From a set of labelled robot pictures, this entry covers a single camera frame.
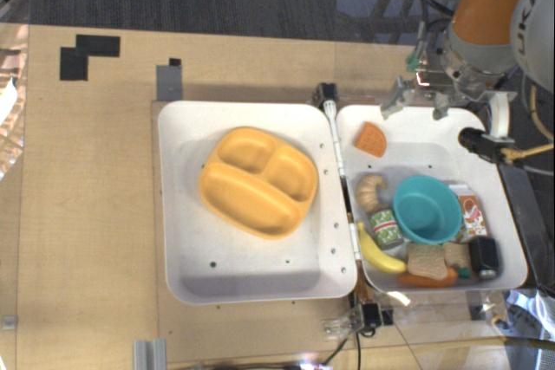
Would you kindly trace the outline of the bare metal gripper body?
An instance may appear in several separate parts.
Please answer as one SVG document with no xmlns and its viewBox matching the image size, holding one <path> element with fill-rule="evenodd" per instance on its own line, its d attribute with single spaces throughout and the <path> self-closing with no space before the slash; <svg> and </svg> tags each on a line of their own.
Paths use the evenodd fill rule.
<svg viewBox="0 0 555 370">
<path fill-rule="evenodd" d="M 418 53 L 406 58 L 407 71 L 415 74 L 416 90 L 436 101 L 459 103 L 487 101 L 487 96 L 505 77 L 505 72 L 479 71 L 456 53 L 442 49 Z"/>
</svg>

